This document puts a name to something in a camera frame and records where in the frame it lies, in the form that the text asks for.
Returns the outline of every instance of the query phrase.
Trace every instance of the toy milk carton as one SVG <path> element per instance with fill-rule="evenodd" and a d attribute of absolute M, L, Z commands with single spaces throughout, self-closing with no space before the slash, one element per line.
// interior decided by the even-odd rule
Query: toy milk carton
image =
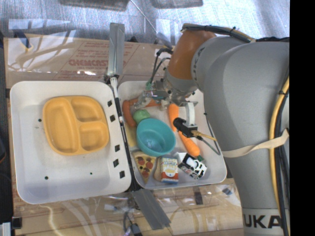
<path fill-rule="evenodd" d="M 176 158 L 161 159 L 161 181 L 164 183 L 177 183 L 178 182 L 178 167 Z"/>
<path fill-rule="evenodd" d="M 194 179 L 200 179 L 206 172 L 207 166 L 188 153 L 177 152 L 178 168 L 182 169 Z"/>

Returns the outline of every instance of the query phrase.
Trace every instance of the pizza slice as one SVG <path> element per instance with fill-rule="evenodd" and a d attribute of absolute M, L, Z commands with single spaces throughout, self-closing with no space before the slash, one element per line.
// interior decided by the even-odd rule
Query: pizza slice
<path fill-rule="evenodd" d="M 143 153 L 142 151 L 133 152 L 132 155 L 144 183 L 147 183 L 149 176 L 153 172 L 153 167 L 156 161 L 156 157 L 149 156 Z"/>

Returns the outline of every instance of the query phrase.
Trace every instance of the gray carpet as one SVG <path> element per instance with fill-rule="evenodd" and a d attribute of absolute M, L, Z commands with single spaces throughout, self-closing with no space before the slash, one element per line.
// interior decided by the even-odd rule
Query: gray carpet
<path fill-rule="evenodd" d="M 236 27 L 262 38 L 290 33 L 290 0 L 0 0 L 0 31 L 108 39 L 123 23 L 126 40 L 154 43 L 157 32 L 176 44 L 183 23 Z M 0 135 L 8 149 L 3 53 L 0 54 Z M 0 223 L 12 216 L 10 158 L 0 165 Z"/>

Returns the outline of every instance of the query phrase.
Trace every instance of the teal bowl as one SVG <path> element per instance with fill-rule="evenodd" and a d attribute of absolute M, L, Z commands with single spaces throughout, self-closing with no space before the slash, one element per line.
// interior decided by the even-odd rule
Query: teal bowl
<path fill-rule="evenodd" d="M 170 153 L 176 144 L 172 129 L 163 121 L 147 118 L 137 126 L 138 147 L 149 156 L 162 156 Z"/>

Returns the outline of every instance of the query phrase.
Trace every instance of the yellow divided plate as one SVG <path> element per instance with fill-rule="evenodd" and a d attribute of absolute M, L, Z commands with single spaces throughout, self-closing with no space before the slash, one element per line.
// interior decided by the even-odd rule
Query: yellow divided plate
<path fill-rule="evenodd" d="M 43 108 L 45 134 L 51 148 L 62 155 L 98 151 L 109 142 L 102 106 L 88 96 L 62 96 Z"/>

